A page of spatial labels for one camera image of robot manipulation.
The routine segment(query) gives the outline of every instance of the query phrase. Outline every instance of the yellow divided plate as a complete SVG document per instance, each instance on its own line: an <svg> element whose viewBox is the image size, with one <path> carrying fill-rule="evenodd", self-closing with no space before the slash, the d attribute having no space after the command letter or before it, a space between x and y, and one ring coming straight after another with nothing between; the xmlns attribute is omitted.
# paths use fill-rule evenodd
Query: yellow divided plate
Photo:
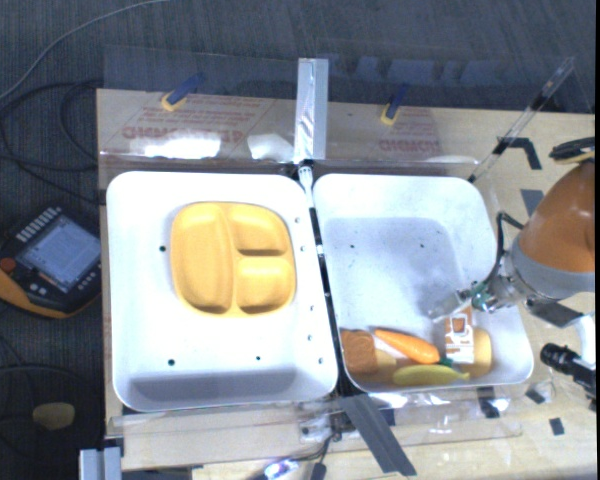
<svg viewBox="0 0 600 480"><path fill-rule="evenodd" d="M245 203L184 207L171 227L176 294L206 314L249 316L283 308L296 271L286 225L273 211Z"/></svg>

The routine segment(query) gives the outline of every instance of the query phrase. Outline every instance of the white tray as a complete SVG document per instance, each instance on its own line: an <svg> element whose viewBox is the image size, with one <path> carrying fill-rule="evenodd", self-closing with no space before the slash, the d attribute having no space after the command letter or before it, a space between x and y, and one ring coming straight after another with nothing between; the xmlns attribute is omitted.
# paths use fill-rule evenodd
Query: white tray
<svg viewBox="0 0 600 480"><path fill-rule="evenodd" d="M286 224L291 303L242 318L204 315L176 296L171 223L186 205L262 205ZM300 186L277 175L128 172L107 190L113 386L138 411L315 400L338 368L316 246Z"/></svg>
<svg viewBox="0 0 600 480"><path fill-rule="evenodd" d="M316 181L314 199L338 326L402 330L444 350L443 326L434 325L427 312L483 280L495 261L480 192L450 177L327 174ZM474 325L491 335L493 369L453 386L525 381L533 354L518 308L473 314ZM376 344L383 348L377 338ZM405 391L393 384L358 386Z"/></svg>

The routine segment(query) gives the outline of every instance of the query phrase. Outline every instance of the gray carpet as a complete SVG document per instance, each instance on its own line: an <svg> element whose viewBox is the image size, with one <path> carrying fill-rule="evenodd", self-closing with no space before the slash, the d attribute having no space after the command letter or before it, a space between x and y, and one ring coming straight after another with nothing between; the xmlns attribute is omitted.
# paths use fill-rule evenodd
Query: gray carpet
<svg viewBox="0 0 600 480"><path fill-rule="evenodd" d="M0 94L67 31L141 1L147 0L0 0ZM155 73L169 67L161 55L173 52L250 57L254 70L257 59L325 57L333 100L380 102L406 81L410 104L511 110L522 110L572 57L575 73L547 108L589 113L595 109L595 38L596 0L185 0L141 7L67 37L0 100L0 152L11 148L28 158L85 165L61 118L95 157L92 87L169 88L169 77ZM174 79L181 76L170 69ZM97 82L22 99L48 84L86 80ZM283 70L279 83L226 82L217 91L293 97L294 80ZM0 159L0 230L52 201L97 219L95 171L30 168L34 176L22 167ZM0 479L78 477L76 450L97 444L100 430L101 323L99 303L57 321L0 301L0 367L21 361L80 377L0 375ZM78 409L69 430L44 432L27 421L32 403L59 400ZM23 415L24 421L9 420Z"/></svg>

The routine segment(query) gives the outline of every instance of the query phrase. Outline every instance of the blue clamp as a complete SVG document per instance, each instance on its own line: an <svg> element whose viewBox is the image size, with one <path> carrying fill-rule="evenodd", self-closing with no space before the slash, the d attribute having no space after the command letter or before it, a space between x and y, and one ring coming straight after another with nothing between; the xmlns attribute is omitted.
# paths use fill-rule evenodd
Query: blue clamp
<svg viewBox="0 0 600 480"><path fill-rule="evenodd" d="M162 107L169 112L173 112L177 108L184 105L187 101L187 94L196 92L198 86L205 81L205 76L202 71L187 78L178 87L162 97Z"/></svg>
<svg viewBox="0 0 600 480"><path fill-rule="evenodd" d="M389 103L387 103L382 110L382 115L380 116L380 120L384 124L392 125L396 122L398 118L398 110L400 108L400 104L407 94L407 90L409 89L409 84L402 84L400 89L398 89L397 94L392 96L389 99Z"/></svg>

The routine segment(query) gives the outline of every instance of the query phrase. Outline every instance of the toy carrot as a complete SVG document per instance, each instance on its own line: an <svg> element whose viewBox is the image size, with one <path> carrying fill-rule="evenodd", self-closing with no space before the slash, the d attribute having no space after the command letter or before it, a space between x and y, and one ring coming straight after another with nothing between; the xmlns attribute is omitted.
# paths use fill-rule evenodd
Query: toy carrot
<svg viewBox="0 0 600 480"><path fill-rule="evenodd" d="M440 361L440 352L435 345L421 338L384 329L376 329L374 334L417 363L434 364Z"/></svg>

